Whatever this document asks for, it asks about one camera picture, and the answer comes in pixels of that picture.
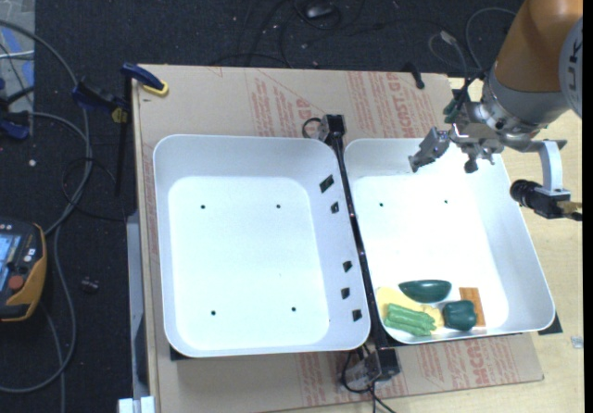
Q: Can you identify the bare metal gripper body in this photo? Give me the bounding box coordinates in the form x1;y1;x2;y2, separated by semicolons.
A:
448;98;551;166

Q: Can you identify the white plastic tray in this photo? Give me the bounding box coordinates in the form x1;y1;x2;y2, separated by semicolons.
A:
343;137;557;346
152;133;372;359

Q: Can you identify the thin black rod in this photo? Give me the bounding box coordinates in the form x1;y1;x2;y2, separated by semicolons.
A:
330;136;391;353

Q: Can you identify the orange biscuit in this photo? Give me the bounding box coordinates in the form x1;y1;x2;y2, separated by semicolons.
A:
458;286;487;328

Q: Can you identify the dark green bowl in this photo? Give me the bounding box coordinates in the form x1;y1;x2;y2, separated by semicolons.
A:
397;279;453;304

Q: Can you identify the green bell pepper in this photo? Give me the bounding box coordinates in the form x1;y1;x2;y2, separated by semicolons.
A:
440;299;479;332

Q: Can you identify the yellow toy food piece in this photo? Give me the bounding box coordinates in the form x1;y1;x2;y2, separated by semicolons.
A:
374;286;447;337

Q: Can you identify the green asparagus bundle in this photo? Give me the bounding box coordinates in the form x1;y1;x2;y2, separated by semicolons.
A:
384;302;438;337

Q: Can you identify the brown cardboard board red print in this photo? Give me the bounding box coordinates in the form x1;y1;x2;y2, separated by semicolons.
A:
131;63;546;413

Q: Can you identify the black cylinder on white bracket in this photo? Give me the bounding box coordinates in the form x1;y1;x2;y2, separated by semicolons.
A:
509;138;573;220

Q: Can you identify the black block with thin wires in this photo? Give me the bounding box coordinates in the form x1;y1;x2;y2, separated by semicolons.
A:
318;113;347;144
344;346;401;388

